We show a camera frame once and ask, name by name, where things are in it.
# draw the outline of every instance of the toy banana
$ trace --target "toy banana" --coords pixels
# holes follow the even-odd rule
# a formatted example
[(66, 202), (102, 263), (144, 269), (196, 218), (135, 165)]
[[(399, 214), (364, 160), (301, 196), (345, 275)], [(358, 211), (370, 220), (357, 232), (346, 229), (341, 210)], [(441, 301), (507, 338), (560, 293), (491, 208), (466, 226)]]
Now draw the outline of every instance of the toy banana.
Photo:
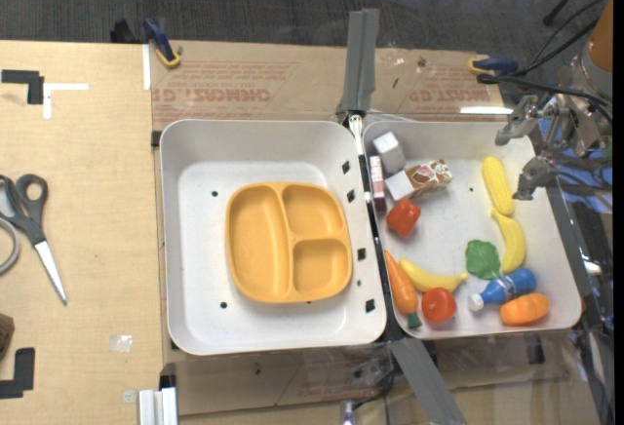
[(501, 262), (501, 271), (503, 274), (509, 274), (518, 269), (525, 260), (527, 252), (525, 233), (516, 220), (503, 215), (497, 209), (492, 209), (491, 215), (498, 222), (505, 240), (505, 253)]
[(514, 199), (501, 161), (493, 156), (486, 157), (481, 172), (493, 205), (503, 215), (511, 215), (515, 209)]
[(413, 262), (406, 258), (399, 260), (399, 265), (409, 276), (409, 279), (419, 291), (428, 291), (437, 287), (442, 287), (448, 291), (455, 290), (466, 278), (468, 273), (465, 271), (457, 276), (442, 276), (423, 271)]

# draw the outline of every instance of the gray strap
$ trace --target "gray strap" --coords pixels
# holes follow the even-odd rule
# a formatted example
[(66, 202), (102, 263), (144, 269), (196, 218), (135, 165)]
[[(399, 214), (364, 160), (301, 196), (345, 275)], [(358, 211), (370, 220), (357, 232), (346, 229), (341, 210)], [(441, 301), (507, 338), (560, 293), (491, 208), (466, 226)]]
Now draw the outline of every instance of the gray strap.
[(374, 92), (374, 52), (379, 31), (379, 10), (363, 9), (349, 15), (347, 62), (339, 110), (369, 111)]
[(2, 264), (0, 264), (0, 275), (6, 273), (13, 264), (18, 260), (18, 256), (20, 256), (20, 236), (18, 235), (18, 231), (8, 220), (0, 217), (0, 227), (4, 228), (11, 236), (13, 241), (13, 250), (9, 253), (9, 258), (7, 258)]
[(417, 338), (403, 338), (388, 345), (427, 414), (429, 423), (464, 425), (466, 419), (422, 341)]

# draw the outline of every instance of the scissor blade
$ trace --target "scissor blade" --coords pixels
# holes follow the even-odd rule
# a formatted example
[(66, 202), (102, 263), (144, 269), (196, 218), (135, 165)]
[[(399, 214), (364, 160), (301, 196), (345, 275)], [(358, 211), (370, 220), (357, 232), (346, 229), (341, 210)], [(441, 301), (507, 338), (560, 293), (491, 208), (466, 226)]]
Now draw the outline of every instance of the scissor blade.
[(50, 251), (50, 246), (48, 245), (48, 242), (38, 243), (37, 245), (35, 245), (35, 249), (39, 253), (39, 258), (41, 258), (43, 266), (46, 268), (48, 277), (52, 282), (52, 286), (57, 291), (57, 295), (60, 298), (60, 301), (63, 303), (63, 305), (67, 305), (65, 289), (62, 287), (59, 271), (57, 269), (57, 265), (55, 264), (55, 260), (52, 258), (52, 252)]

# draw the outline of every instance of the blue clamp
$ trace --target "blue clamp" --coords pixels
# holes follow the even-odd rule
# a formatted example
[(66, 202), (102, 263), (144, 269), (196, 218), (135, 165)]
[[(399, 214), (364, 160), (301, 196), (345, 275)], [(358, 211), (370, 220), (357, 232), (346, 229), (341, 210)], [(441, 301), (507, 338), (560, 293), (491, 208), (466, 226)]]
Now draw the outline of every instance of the blue clamp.
[(156, 19), (146, 18), (143, 21), (143, 28), (147, 39), (152, 39), (156, 44), (156, 56), (168, 68), (175, 68), (179, 65), (179, 54), (172, 49), (165, 32), (158, 26)]
[(518, 63), (505, 58), (468, 59), (468, 70), (475, 75), (488, 71), (500, 71), (501, 73), (513, 73), (518, 70)]

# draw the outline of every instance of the yellow corn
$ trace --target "yellow corn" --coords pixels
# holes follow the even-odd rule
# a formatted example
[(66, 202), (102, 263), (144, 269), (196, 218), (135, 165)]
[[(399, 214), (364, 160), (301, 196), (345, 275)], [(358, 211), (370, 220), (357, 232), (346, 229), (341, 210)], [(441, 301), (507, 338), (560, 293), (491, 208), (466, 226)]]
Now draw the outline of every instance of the yellow corn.
[(503, 164), (498, 158), (488, 156), (484, 159), (481, 170), (494, 207), (503, 215), (511, 215), (515, 205)]

